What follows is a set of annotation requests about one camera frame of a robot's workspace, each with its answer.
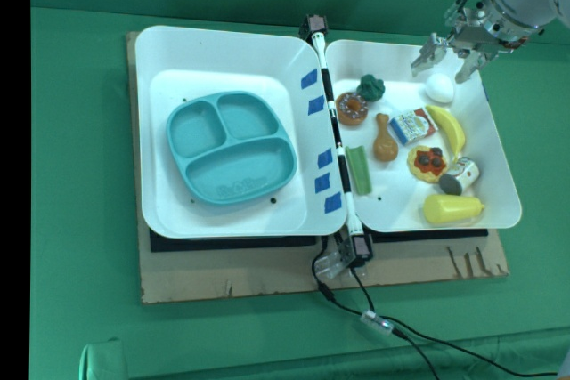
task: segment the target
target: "mustard bottle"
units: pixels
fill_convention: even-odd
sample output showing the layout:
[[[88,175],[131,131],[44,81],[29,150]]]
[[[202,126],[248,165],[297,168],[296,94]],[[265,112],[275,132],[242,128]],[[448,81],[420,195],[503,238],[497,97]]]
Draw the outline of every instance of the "mustard bottle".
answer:
[[[430,195],[424,201],[423,212],[430,223],[447,223],[476,217],[484,207],[477,197]]]

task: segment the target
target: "yellow banana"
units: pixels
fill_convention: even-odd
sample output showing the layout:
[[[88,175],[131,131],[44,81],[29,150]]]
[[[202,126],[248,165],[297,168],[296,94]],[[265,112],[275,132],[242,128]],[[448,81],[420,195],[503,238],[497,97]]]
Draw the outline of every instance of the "yellow banana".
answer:
[[[445,108],[427,105],[426,109],[437,126],[444,130],[452,148],[453,160],[457,160],[460,157],[463,146],[465,146],[465,132],[463,132],[461,124],[455,116]]]

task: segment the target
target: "teal divided plate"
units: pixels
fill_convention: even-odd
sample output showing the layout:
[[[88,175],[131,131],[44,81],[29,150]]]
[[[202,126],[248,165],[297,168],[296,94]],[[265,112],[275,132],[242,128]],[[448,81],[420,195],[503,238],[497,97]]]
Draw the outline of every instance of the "teal divided plate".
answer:
[[[253,93],[214,93],[180,105],[168,118],[167,137],[191,194],[213,205],[267,195],[297,171],[280,120]]]

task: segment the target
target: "white egg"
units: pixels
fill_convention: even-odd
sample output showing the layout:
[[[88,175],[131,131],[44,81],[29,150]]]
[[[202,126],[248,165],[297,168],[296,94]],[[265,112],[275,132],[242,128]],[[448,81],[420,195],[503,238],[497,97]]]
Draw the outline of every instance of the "white egg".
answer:
[[[444,73],[434,73],[426,80],[426,94],[440,103],[449,103],[455,95],[455,86]]]

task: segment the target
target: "can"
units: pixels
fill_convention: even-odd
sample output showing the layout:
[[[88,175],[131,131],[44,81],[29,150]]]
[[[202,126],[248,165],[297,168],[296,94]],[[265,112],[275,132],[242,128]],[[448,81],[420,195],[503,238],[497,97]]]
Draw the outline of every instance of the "can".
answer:
[[[439,187],[448,195],[461,195],[479,175],[477,164],[469,157],[461,157],[439,178]]]

